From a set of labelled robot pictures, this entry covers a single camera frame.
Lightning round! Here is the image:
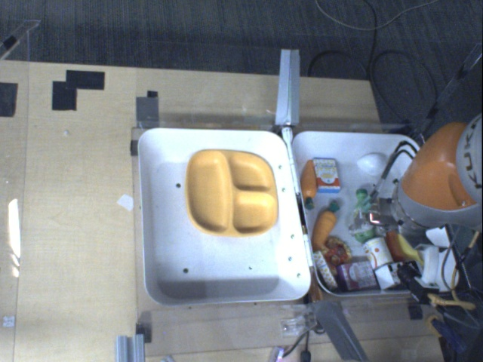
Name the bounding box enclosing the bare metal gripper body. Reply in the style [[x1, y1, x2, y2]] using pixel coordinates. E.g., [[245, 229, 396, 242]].
[[367, 196, 405, 239]]

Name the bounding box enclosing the red sausage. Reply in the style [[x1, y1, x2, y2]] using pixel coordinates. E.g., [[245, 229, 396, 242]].
[[385, 230, 407, 262]]

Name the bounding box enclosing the blue and orange carton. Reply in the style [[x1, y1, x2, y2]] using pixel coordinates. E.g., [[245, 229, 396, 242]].
[[312, 157, 342, 195]]

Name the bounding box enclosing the orange divided plate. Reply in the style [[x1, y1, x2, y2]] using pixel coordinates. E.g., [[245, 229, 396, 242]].
[[185, 149, 280, 237]]

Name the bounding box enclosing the pizza slice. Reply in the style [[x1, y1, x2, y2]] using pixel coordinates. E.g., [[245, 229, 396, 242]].
[[324, 236, 353, 268]]

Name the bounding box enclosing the purple carton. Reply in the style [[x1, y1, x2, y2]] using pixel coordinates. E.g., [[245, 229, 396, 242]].
[[335, 260, 380, 293]]

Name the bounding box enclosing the white egg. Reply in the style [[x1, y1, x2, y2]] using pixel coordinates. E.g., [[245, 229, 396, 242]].
[[355, 152, 390, 177]]

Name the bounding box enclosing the white plastic tray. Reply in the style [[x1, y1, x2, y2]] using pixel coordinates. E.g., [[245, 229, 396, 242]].
[[291, 130, 428, 298], [137, 127, 312, 307]]

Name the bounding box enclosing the black cylinder on white bracket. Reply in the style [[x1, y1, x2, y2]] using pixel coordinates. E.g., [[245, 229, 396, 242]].
[[395, 235, 460, 305]]

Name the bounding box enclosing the orange carrot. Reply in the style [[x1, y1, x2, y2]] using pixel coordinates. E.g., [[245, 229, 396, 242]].
[[300, 159, 318, 211], [311, 200, 341, 253]]

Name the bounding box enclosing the yellow banana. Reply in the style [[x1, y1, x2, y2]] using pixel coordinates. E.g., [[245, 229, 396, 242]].
[[397, 235, 426, 264]]

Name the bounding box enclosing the white can with orange print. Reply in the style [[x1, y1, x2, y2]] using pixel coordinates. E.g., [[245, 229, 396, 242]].
[[362, 236, 395, 270]]

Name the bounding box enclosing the thin black and white rod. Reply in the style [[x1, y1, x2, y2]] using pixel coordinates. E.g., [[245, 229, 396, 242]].
[[281, 125, 318, 278]]

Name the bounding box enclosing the clear bottle with green cap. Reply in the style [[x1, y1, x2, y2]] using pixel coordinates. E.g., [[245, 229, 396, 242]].
[[348, 188, 379, 244]]

